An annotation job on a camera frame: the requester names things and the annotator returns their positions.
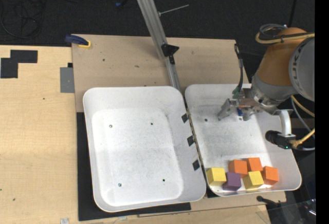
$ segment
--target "aluminum rail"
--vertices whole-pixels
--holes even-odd
[[[162,27],[162,23],[159,18],[159,13],[154,4],[154,0],[137,0],[137,2],[145,19],[152,40],[157,48],[159,58],[160,60],[164,60],[166,63],[170,84],[171,86],[181,91],[176,66],[170,62],[169,57],[165,57],[163,55],[161,46],[168,43]]]

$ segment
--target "plywood surface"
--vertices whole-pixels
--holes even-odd
[[[78,222],[75,95],[60,93],[60,68],[72,62],[71,48],[0,46],[0,56],[11,49],[38,50],[38,63],[19,64],[18,79],[0,79],[0,223],[119,222]],[[285,201],[284,192],[266,198]],[[128,222],[218,223],[221,216],[222,223],[262,223],[256,212],[265,206],[245,207],[255,204],[261,205],[251,196],[202,199],[191,203],[194,212],[129,216]]]
[[[77,112],[83,112],[83,95],[93,87],[170,85],[151,37],[77,35],[92,44],[72,45]],[[234,40],[167,40],[180,47],[174,57],[182,93],[191,84],[239,83]]]

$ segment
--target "black shape cutout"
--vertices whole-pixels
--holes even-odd
[[[195,161],[193,162],[193,168],[194,168],[194,171],[197,170],[199,167],[200,167],[200,163],[199,163],[199,161],[198,161],[198,160],[195,160]]]
[[[189,143],[189,146],[193,145],[193,143],[194,143],[193,136],[190,136],[189,138],[187,138],[187,142]]]
[[[0,78],[18,78],[19,65],[16,59],[1,58]]]
[[[0,78],[18,78],[18,63],[37,62],[37,50],[10,50],[10,58],[1,58]]]
[[[14,50],[10,51],[10,57],[16,59],[18,63],[37,63],[37,50]]]
[[[187,114],[184,114],[181,118],[182,118],[184,123],[186,123],[186,121],[189,119]]]

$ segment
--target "foam block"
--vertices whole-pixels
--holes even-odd
[[[247,158],[248,171],[263,171],[262,163],[259,157]]]
[[[239,173],[241,178],[248,175],[247,161],[234,159],[228,164],[228,171]]]
[[[225,170],[223,167],[211,167],[207,170],[209,185],[222,185],[226,182]]]
[[[260,171],[248,172],[248,176],[243,178],[246,190],[257,189],[264,184],[264,180]]]
[[[276,167],[265,166],[262,171],[264,183],[267,185],[274,185],[279,181],[279,173]]]
[[[239,173],[227,172],[227,181],[223,184],[223,190],[237,191],[241,187],[241,177]]]

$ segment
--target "yellow cable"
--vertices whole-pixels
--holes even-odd
[[[297,101],[297,99],[295,98],[295,96],[291,95],[292,100],[294,101],[294,103],[296,103],[299,108],[301,108],[304,112],[308,113],[310,116],[315,118],[315,114],[313,112],[311,112],[310,110],[306,109],[303,105],[301,105],[299,103],[299,101]]]
[[[313,128],[312,131],[310,131],[306,136],[304,136],[302,139],[300,140],[291,140],[290,143],[293,145],[293,147],[297,147],[298,145],[302,144],[303,142],[305,142],[305,140],[307,140],[308,138],[310,138],[313,134],[315,133],[315,128]]]
[[[306,39],[306,38],[312,38],[315,37],[315,33],[312,34],[305,34],[305,35],[301,35],[301,36],[294,36],[294,37],[283,37],[282,39],[274,39],[274,40],[261,40],[259,38],[260,36],[260,32],[258,32],[256,34],[256,41],[258,43],[262,43],[262,44],[272,44],[272,43],[277,43],[277,42],[282,42],[282,41],[293,41],[293,40],[299,40],[299,39]]]

